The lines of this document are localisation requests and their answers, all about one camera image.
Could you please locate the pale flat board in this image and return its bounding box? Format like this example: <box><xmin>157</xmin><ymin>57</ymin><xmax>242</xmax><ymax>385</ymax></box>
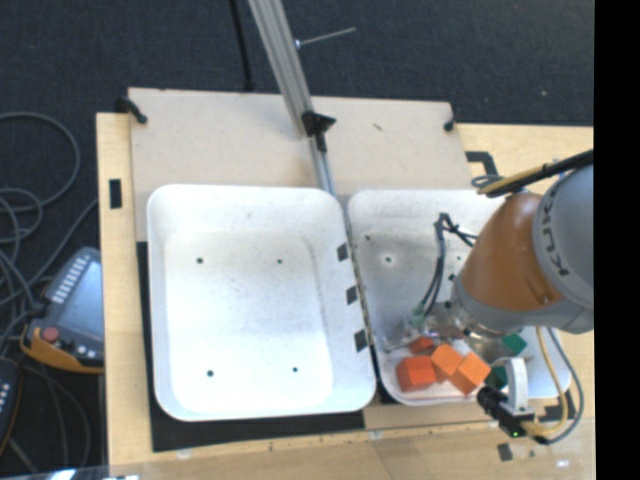
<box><xmin>127</xmin><ymin>86</ymin><xmax>496</xmax><ymax>432</ymax></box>

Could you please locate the black cylinder on white bracket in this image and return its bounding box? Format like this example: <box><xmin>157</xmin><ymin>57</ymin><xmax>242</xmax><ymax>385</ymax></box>
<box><xmin>476</xmin><ymin>356</ymin><xmax>536</xmax><ymax>439</ymax></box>

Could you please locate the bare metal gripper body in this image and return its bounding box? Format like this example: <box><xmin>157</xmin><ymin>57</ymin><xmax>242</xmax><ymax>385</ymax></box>
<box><xmin>409</xmin><ymin>302</ymin><xmax>504</xmax><ymax>342</ymax></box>

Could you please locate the green cube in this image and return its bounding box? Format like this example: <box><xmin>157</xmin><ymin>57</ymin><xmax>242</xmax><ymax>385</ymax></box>
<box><xmin>501</xmin><ymin>333</ymin><xmax>528</xmax><ymax>357</ymax></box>
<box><xmin>484</xmin><ymin>366</ymin><xmax>509</xmax><ymax>391</ymax></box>

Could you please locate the white plastic tray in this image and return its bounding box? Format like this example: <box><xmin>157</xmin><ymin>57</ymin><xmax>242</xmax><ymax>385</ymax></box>
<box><xmin>146</xmin><ymin>183</ymin><xmax>377</xmax><ymax>423</ymax></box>
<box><xmin>345</xmin><ymin>189</ymin><xmax>572</xmax><ymax>408</ymax></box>

